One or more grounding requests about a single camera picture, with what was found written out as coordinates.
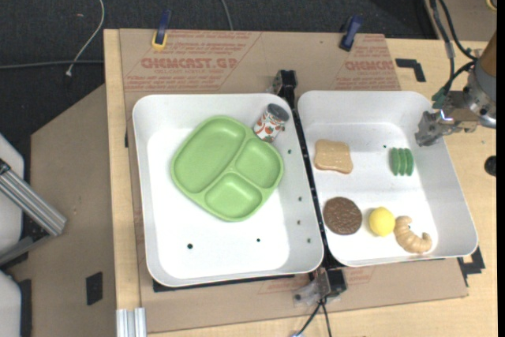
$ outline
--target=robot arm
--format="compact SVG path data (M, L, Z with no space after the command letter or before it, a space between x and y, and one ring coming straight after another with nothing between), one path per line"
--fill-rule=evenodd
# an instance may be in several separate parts
M473 132L478 125L496 129L496 32L482 55L463 68L469 71L463 90L449 91L440 105L435 103L439 110L422 114L415 134L419 146L454 132Z

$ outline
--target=plastic food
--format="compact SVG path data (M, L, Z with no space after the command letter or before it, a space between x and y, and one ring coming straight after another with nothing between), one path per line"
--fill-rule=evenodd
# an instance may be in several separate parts
M388 236L395 229L395 216L385 207L378 207L368 217L370 230L379 236Z
M348 198L331 198L324 205L324 223L336 234L354 234L361 227L363 215L357 205Z
M413 173L413 155L408 148L392 148L390 153L391 171L395 176Z
M253 130L212 117L189 135L170 166L176 186L211 214L240 221L253 215L279 184L282 158Z
M432 248L432 238L423 233L420 238L409 227L412 219L409 216L396 218L395 237L398 244L408 253L425 253Z
M314 166L320 170L335 170L348 174L353 170L349 145L336 141L320 139L316 142Z

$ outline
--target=blue clamp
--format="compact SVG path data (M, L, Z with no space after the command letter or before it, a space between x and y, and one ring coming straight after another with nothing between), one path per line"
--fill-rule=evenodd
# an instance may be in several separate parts
M157 51L162 50L166 46L166 38L168 37L168 33L166 30L168 29L168 25L170 24L170 19L172 18L172 10L166 9L163 11L161 15L161 19L159 20L158 31L152 37L151 45Z
M350 48L353 46L354 36L357 31L363 25L363 17L360 16L352 16L346 24L345 29L342 29L341 32L345 32L346 34L343 36L342 41L340 41L340 47L345 51L350 51Z

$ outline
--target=cup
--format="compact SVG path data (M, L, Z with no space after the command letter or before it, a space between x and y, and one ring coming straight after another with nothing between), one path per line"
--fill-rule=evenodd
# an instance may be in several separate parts
M271 144L275 137L285 128L290 115L277 104L268 104L260 119L254 125L254 133L265 142Z

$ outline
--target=croissant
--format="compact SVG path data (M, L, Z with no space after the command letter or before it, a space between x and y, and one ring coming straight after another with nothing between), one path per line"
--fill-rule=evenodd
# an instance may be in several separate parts
M399 216L396 218L395 237L398 244L409 253L424 253L432 248L432 238L429 234L423 233L422 238L417 236L409 228L412 219L409 216Z

